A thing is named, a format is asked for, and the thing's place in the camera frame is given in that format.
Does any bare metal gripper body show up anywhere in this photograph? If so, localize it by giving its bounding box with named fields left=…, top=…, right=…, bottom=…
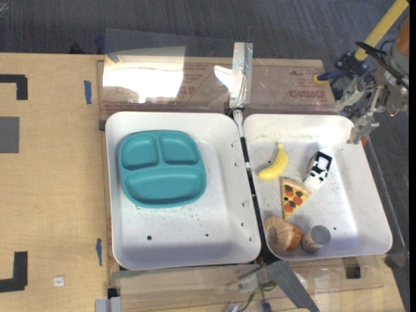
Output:
left=367, top=72, right=410, bottom=116

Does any brown cardboard board red print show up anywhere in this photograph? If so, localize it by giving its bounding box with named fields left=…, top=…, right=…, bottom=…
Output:
left=97, top=55, right=386, bottom=294

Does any white plastic tray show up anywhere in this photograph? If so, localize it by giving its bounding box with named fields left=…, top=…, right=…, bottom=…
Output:
left=104, top=110, right=262, bottom=271
left=242, top=113, right=394, bottom=262

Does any yellow banana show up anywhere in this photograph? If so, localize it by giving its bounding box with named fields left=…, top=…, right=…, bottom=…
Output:
left=257, top=143, right=289, bottom=181

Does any pizza slice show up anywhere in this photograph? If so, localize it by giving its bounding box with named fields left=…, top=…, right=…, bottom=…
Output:
left=279, top=176, right=313, bottom=221

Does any small brown can grey lid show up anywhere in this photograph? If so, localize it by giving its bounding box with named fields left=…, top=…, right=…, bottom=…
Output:
left=300, top=224, right=332, bottom=254

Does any thin black and white rod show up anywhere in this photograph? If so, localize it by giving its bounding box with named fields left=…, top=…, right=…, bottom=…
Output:
left=232, top=109, right=271, bottom=263

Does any brown croissant bread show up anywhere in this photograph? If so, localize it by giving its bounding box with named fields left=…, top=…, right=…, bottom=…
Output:
left=263, top=216, right=304, bottom=253

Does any teal divided plate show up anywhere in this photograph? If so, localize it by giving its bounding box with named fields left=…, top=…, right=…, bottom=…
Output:
left=117, top=129, right=208, bottom=209

